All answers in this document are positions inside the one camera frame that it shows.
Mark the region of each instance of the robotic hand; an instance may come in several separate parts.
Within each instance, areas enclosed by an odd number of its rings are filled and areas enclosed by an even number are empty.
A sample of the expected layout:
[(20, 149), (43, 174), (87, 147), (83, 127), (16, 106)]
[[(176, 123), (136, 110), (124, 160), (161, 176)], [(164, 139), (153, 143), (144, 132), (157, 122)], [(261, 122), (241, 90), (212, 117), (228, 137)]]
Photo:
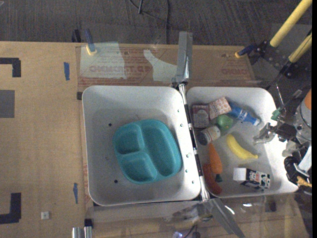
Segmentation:
[[(299, 95), (301, 91), (297, 91), (290, 100)], [(286, 157), (284, 165), (287, 178), (298, 186), (312, 187), (309, 182), (309, 170), (312, 166), (312, 89), (297, 107), (292, 116), (292, 124), (286, 123), (280, 115), (288, 103), (273, 112), (272, 119), (277, 121), (277, 125), (271, 126), (267, 123), (254, 140), (255, 143), (267, 143), (278, 135), (281, 142), (287, 141), (286, 149), (282, 153)]]

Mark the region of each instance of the blue bottle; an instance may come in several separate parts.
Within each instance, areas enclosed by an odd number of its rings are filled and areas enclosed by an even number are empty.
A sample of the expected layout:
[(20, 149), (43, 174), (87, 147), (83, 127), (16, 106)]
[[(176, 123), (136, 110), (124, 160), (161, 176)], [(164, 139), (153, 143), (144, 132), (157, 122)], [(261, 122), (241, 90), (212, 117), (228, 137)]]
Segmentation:
[(254, 126), (258, 125), (261, 122), (260, 119), (252, 117), (247, 111), (238, 107), (233, 102), (229, 102), (229, 105), (232, 110), (228, 114), (233, 116), (234, 118), (237, 118), (241, 121), (248, 121)]

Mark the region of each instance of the orange object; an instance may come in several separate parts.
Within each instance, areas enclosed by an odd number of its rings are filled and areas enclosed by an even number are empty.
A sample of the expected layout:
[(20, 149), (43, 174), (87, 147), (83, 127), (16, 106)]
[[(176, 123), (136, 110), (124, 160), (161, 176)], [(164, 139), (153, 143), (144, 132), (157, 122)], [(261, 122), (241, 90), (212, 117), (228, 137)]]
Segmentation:
[(222, 192), (222, 188), (215, 181), (213, 173), (211, 171), (211, 165), (209, 163), (203, 165), (203, 172), (206, 181), (206, 186), (209, 192), (219, 195)]
[(309, 90), (305, 97), (305, 105), (309, 110), (312, 110), (312, 89)]
[(215, 149), (213, 144), (208, 145), (208, 150), (209, 150), (209, 158), (210, 158), (210, 165), (211, 165), (211, 171), (219, 175), (222, 173), (222, 163), (221, 159), (217, 153), (217, 150)]

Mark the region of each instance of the yellow pole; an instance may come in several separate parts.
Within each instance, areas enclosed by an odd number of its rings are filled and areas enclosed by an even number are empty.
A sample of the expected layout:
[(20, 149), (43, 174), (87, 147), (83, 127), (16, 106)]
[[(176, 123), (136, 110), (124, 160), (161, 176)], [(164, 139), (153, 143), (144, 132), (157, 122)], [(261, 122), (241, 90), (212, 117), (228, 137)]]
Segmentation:
[(293, 26), (297, 23), (297, 21), (303, 16), (305, 11), (312, 5), (313, 0), (301, 0), (292, 14), (288, 17), (288, 19), (284, 22), (275, 36), (271, 39), (270, 45), (276, 48), (284, 37), (289, 33), (289, 31), (293, 28)]
[(312, 46), (313, 33), (308, 35), (298, 48), (288, 57), (290, 62), (297, 62), (299, 58)]

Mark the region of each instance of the green ball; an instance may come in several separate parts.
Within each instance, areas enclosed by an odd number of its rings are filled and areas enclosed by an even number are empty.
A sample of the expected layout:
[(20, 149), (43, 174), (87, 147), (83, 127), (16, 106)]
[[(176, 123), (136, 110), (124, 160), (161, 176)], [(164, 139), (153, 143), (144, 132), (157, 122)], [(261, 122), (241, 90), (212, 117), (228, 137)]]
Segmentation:
[(233, 125), (233, 119), (227, 115), (219, 115), (217, 117), (217, 124), (219, 126), (219, 129), (228, 130)]

